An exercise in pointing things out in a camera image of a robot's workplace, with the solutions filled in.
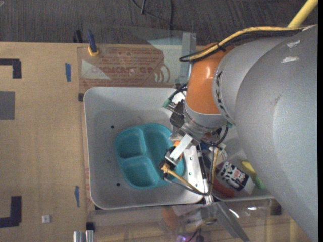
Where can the yellow banana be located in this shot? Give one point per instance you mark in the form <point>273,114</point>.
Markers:
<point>249,169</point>

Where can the blue divided plate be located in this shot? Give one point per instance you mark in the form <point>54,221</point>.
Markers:
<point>136,157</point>

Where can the black and white cow carton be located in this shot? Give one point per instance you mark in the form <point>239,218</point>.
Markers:
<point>233,176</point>

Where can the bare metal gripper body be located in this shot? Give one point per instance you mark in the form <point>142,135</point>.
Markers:
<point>195,131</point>

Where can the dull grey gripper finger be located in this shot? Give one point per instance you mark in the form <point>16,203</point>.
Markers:
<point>192,169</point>

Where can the small orange object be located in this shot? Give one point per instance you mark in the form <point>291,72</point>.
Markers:
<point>176,143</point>

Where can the thin black and white rod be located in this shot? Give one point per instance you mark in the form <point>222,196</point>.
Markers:
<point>202,166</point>

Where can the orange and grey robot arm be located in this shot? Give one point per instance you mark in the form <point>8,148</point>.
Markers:
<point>265,115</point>

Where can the red round object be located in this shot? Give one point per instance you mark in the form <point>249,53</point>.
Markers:
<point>223,188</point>

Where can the green oblong object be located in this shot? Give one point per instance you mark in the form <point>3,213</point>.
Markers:
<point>260,182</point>

